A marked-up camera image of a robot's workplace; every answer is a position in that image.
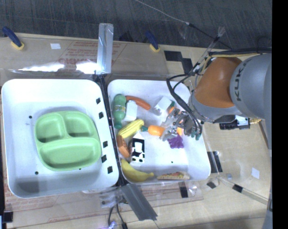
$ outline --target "cow print milk carton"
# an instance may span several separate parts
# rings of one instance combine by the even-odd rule
[[[130,165],[139,166],[143,164],[145,162],[145,145],[144,139],[139,132],[129,142],[129,148],[131,150]]]

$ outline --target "bottle label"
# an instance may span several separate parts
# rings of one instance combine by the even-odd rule
[[[113,108],[113,111],[123,111],[123,112],[125,112],[126,111],[126,107],[122,106],[122,105],[115,105],[114,108]]]

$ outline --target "yellow banana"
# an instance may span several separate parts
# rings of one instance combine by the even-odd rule
[[[134,169],[126,160],[121,159],[122,171],[124,175],[133,182],[145,181],[149,177],[153,177],[154,173],[145,173]]]

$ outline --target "white sink basin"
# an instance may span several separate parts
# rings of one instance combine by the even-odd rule
[[[100,87],[89,80],[14,79],[2,87],[8,185],[21,198],[41,197],[113,186],[119,176]],[[101,158],[77,170],[53,171],[37,152],[34,126],[43,114],[77,110],[94,121]]]

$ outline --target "yellow clamp tip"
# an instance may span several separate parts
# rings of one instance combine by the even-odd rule
[[[10,42],[10,44],[17,50],[22,50],[24,48],[24,43],[21,42],[21,47],[18,47],[14,42]]]
[[[150,49],[153,50],[154,52],[159,52],[160,51],[160,47],[158,47],[158,49],[154,48],[154,46],[152,44],[149,45]]]

